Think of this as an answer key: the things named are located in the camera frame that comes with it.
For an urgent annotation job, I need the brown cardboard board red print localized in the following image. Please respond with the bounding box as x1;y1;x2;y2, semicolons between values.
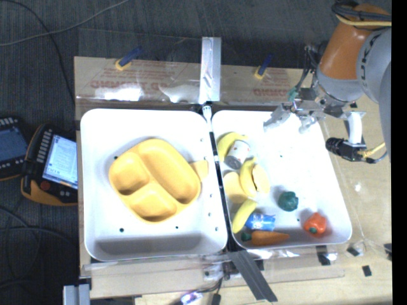
73;55;392;300

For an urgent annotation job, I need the yellow divided plate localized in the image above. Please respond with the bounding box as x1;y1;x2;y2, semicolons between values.
107;137;202;224

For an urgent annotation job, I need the white small can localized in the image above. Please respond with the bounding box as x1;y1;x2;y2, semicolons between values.
224;139;251;169

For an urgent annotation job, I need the pale yellow rounded piece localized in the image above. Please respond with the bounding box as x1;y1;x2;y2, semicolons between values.
222;170;249;205

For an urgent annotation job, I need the orange bell pepper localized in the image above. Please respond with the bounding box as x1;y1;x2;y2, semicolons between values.
302;212;328;236

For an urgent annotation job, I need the black cylinder on white bracket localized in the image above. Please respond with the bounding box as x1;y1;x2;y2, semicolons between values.
325;111;368;163

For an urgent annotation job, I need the yellow banana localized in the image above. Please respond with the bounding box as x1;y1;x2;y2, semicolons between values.
216;132;249;163
238;157;259;198
231;198;258;234

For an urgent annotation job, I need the green broccoli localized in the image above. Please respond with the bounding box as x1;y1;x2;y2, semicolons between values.
277;191;300;213

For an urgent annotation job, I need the white plastic tray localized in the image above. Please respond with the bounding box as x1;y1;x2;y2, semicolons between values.
210;109;354;251
79;107;229;262

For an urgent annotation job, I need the blue and white packet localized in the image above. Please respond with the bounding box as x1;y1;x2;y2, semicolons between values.
244;212;277;232

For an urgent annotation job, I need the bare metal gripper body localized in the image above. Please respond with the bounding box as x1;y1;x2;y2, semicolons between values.
294;86;348;120

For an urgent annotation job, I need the tan bread slice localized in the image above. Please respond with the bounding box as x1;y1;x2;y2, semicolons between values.
252;163;272;194

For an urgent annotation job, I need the orange carrot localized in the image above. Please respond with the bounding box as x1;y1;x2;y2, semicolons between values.
240;229;291;247

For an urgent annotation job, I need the yellow flat slice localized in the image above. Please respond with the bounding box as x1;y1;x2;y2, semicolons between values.
190;159;210;181

